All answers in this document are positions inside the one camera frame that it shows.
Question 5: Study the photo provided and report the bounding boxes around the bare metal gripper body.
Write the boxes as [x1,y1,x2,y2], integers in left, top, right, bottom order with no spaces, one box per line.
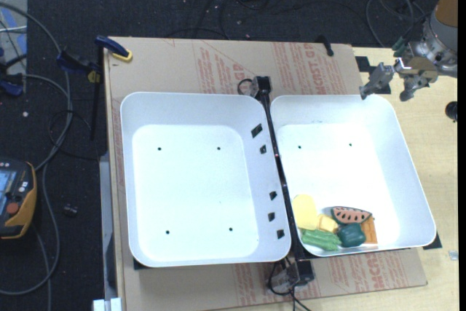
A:
[394,39,459,85]

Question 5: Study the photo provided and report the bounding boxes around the white plastic tray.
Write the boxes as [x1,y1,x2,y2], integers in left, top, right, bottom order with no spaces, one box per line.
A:
[119,91,293,269]
[269,93,438,259]

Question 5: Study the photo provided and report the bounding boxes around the thin black rod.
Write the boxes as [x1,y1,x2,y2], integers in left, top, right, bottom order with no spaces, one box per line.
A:
[258,90,305,264]

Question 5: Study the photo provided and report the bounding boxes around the toy watermelon slice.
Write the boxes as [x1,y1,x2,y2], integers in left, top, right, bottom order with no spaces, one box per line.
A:
[330,205,374,227]

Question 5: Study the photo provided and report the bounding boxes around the orange toy piece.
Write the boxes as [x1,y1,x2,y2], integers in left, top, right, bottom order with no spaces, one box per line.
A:
[360,216,379,245]

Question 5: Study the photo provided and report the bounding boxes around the large yellow toy block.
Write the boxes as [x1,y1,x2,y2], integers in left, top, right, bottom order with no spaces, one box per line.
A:
[291,193,317,232]

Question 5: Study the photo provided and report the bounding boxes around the small yellow toy piece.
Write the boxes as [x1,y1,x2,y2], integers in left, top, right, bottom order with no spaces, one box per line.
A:
[315,213,340,235]

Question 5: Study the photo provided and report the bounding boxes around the dark green toy pepper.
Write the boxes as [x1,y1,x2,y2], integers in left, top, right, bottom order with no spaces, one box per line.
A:
[336,222,367,248]

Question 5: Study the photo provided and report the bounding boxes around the light green toy bean pod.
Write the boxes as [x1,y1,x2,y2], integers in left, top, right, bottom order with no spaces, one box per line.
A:
[301,229,341,252]

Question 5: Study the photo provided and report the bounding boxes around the brown cardboard board red print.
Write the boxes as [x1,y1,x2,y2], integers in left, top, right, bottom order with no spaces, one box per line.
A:
[103,36,429,311]

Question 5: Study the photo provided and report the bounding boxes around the black block with thin wires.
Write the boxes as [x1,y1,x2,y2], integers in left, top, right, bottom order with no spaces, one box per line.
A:
[270,259,315,295]
[250,75,272,98]

